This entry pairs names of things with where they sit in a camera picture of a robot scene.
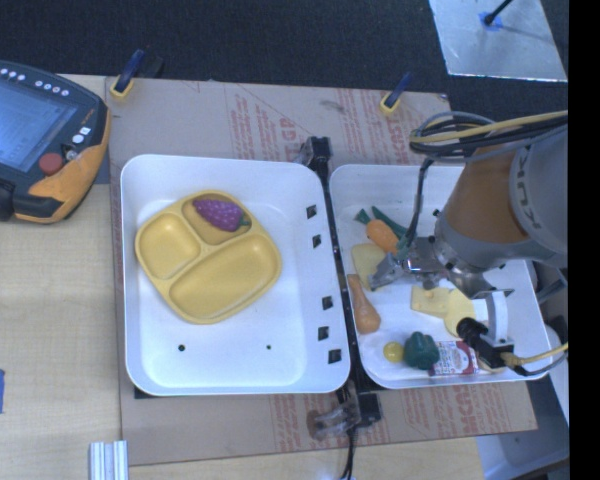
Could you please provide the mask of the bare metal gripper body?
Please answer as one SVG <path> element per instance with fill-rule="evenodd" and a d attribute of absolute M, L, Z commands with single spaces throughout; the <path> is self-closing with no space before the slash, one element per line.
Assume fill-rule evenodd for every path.
<path fill-rule="evenodd" d="M 416 238 L 412 242 L 403 269 L 421 285 L 424 276 L 435 275 L 438 287 L 441 282 L 448 282 L 469 299 L 485 298 L 496 290 L 482 271 L 460 260 L 444 242 L 440 245 L 432 236 Z"/>

